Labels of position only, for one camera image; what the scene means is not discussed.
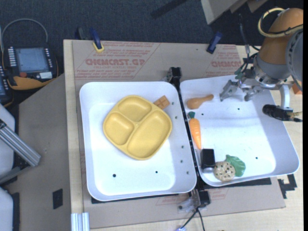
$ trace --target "blue clamp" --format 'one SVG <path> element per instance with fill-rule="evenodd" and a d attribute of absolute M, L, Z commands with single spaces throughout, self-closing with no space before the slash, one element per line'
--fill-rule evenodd
<path fill-rule="evenodd" d="M 91 33 L 91 36 L 92 36 L 93 46 L 94 46 L 95 50 L 97 51 L 97 53 L 101 53 L 104 50 L 104 46 L 101 44 L 101 40 L 98 37 L 97 32 L 91 27 L 90 33 Z"/>
<path fill-rule="evenodd" d="M 216 49 L 216 45 L 218 44 L 218 42 L 220 41 L 220 39 L 222 38 L 222 33 L 217 32 L 214 37 L 211 39 L 209 46 L 207 47 L 206 51 L 208 53 L 213 54 L 214 50 Z"/>

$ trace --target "black bracket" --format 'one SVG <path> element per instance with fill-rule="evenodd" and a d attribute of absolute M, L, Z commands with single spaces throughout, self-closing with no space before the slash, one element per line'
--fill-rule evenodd
<path fill-rule="evenodd" d="M 294 174 L 287 175 L 287 176 L 288 176 L 288 180 L 289 180 L 288 184 L 285 184 L 282 179 L 278 179 L 278 183 L 279 183 L 279 186 L 280 186 L 280 189 L 281 189 L 281 192 L 282 192 L 284 199 L 287 198 L 287 196 L 286 196 L 287 191 L 294 191 L 295 188 L 297 187 Z"/>

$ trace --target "carrot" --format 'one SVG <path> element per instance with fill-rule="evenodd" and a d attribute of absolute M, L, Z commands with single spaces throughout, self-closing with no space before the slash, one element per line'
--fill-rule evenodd
<path fill-rule="evenodd" d="M 190 117 L 189 120 L 189 128 L 192 134 L 192 139 L 197 145 L 198 149 L 202 149 L 201 146 L 201 128 L 200 128 L 200 122 L 198 119 L 194 118 L 195 112 L 189 112 L 188 116 Z"/>

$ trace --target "green leaf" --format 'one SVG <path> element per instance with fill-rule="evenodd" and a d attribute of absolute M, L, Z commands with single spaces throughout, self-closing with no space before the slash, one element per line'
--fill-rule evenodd
<path fill-rule="evenodd" d="M 236 156 L 226 155 L 225 161 L 235 168 L 235 176 L 241 177 L 244 174 L 246 165 L 241 159 Z"/>

